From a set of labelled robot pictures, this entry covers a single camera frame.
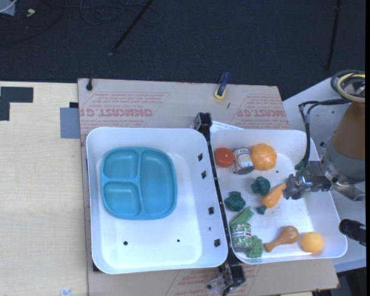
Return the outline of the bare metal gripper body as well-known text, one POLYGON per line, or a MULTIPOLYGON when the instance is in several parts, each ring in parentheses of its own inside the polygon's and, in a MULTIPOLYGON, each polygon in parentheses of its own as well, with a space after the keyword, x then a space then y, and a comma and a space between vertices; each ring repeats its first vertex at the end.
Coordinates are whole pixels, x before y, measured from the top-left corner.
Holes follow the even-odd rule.
POLYGON ((308 162, 303 173, 303 186, 306 192, 327 192, 339 189, 338 184, 334 184, 326 177, 318 161, 308 162))

